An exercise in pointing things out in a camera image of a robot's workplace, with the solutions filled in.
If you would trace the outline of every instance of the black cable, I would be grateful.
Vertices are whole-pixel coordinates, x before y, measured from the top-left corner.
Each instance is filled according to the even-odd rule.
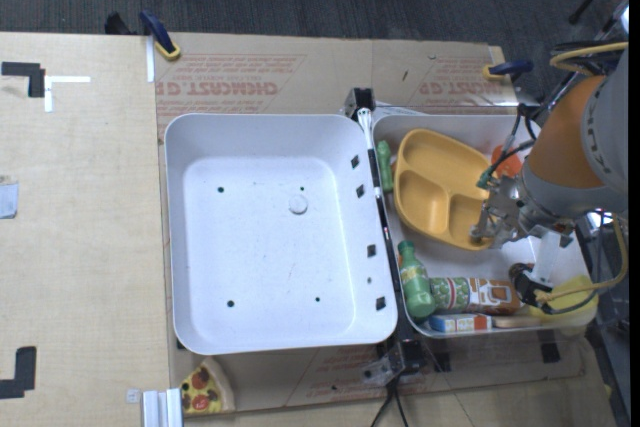
[[[502,164],[505,160],[507,160],[509,157],[515,155],[518,152],[521,152],[522,150],[526,150],[527,148],[531,148],[533,146],[533,143],[535,143],[535,141],[526,141],[518,146],[516,146],[513,150],[511,150],[508,153],[504,153],[500,155],[500,157],[493,163],[491,164],[491,166],[489,167],[489,171],[488,171],[488,175],[491,176],[496,169],[498,169],[498,166],[500,164]]]
[[[398,394],[399,379],[400,379],[400,376],[397,376],[390,383],[387,384],[387,397],[385,398],[384,402],[380,406],[380,409],[378,409],[378,412],[376,413],[376,416],[373,419],[373,422],[371,422],[371,427],[375,427],[376,423],[378,423],[378,420],[380,420],[382,413],[384,413],[384,411],[387,409],[387,406],[391,403],[391,401],[394,398],[396,400],[396,403],[398,404],[398,410],[400,411],[400,416],[402,417],[402,423],[404,424],[404,427],[409,427],[409,423],[407,422],[407,417],[404,414],[404,409],[402,408],[402,404],[400,402],[400,395]]]
[[[375,418],[373,419],[373,422],[371,422],[371,427],[375,427],[376,423],[378,423],[378,420],[382,416],[382,413],[384,413],[384,410],[387,409],[387,406],[391,402],[391,399],[393,399],[393,394],[394,394],[393,388],[391,386],[387,385],[387,398],[384,400],[384,402],[380,406],[380,409],[378,409],[378,413],[376,414]]]
[[[588,49],[589,47],[599,47],[601,45],[613,45],[614,43],[624,43],[627,38],[609,38],[599,40],[582,40],[582,41],[567,41],[565,43],[558,43],[551,49],[551,55],[564,54],[565,52],[571,52],[572,50]]]
[[[567,306],[566,308],[555,309],[549,306],[548,303],[543,304],[541,310],[545,312],[547,315],[560,315],[561,313],[570,313],[572,311],[576,311],[578,308],[582,308],[585,304],[588,304],[591,299],[593,299],[596,295],[596,290],[592,290],[591,293],[587,296],[586,299],[583,299],[577,304],[572,304],[571,306]]]
[[[599,54],[588,54],[585,52],[584,55],[578,55],[576,57],[570,57],[569,59],[565,59],[563,62],[569,64],[585,64],[585,63],[603,63],[609,61],[619,61],[622,56],[622,50],[613,50],[611,52],[601,52]]]
[[[533,127],[531,126],[530,118],[528,117],[524,118],[524,126],[527,127],[527,132],[529,132],[529,137],[531,137],[531,139],[536,141],[538,138],[536,137],[536,134],[533,133]]]
[[[402,423],[404,427],[409,427],[409,423],[407,422],[407,417],[404,416],[404,409],[402,409],[402,403],[400,402],[400,395],[398,394],[398,388],[395,389],[394,395],[396,396],[396,403],[398,404],[398,410],[400,411],[400,416],[402,417]]]
[[[518,126],[520,126],[520,120],[522,119],[522,113],[520,111],[520,109],[518,108],[517,113],[516,113],[516,120],[513,122],[513,127],[511,128],[511,133],[509,134],[509,139],[513,140],[513,138],[516,135],[516,132],[518,131]],[[500,152],[500,155],[498,156],[498,158],[496,159],[496,162],[503,162],[507,157],[507,151],[509,150],[509,148],[507,148],[507,144],[502,146],[502,150]]]

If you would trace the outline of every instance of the green bottle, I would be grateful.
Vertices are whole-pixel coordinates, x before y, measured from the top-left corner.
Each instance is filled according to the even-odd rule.
[[[415,246],[410,240],[400,242],[398,251],[402,255],[400,281],[402,282],[407,312],[416,322],[423,322],[437,307],[436,301],[431,295],[427,270],[422,262],[416,258]]]
[[[391,148],[387,141],[380,141],[376,148],[378,167],[380,169],[380,183],[383,192],[393,191],[393,176],[391,174]]]

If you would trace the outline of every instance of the clamp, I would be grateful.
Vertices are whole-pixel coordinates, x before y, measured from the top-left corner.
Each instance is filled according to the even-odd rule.
[[[482,76],[486,80],[502,80],[505,75],[509,75],[511,77],[511,82],[515,82],[520,75],[531,70],[533,70],[533,63],[531,61],[520,59],[518,61],[510,61],[496,66],[487,64],[482,68]]]
[[[148,9],[143,9],[140,11],[140,20],[145,25],[147,29],[153,35],[155,41],[155,47],[162,57],[164,57],[167,61],[175,61],[178,57],[180,57],[180,47],[176,45],[171,38],[169,37],[169,33],[164,28],[164,25],[158,20],[158,18]]]
[[[140,12],[140,20],[145,26],[145,34],[151,33],[155,39],[155,47],[167,61],[175,61],[180,57],[180,47],[171,41],[169,33],[162,25],[162,22],[148,9]],[[111,13],[104,26],[106,34],[135,35],[135,31],[130,31],[118,12]]]

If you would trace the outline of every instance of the green can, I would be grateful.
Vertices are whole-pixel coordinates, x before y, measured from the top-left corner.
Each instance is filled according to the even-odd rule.
[[[471,295],[467,278],[430,278],[430,282],[438,311],[461,311],[469,305]]]

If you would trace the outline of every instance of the yellow divided plate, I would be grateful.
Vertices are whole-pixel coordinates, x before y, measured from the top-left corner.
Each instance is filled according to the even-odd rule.
[[[409,132],[398,150],[394,198],[402,222],[433,239],[478,251],[490,240],[471,243],[489,193],[476,186],[490,166],[482,153],[432,130]]]

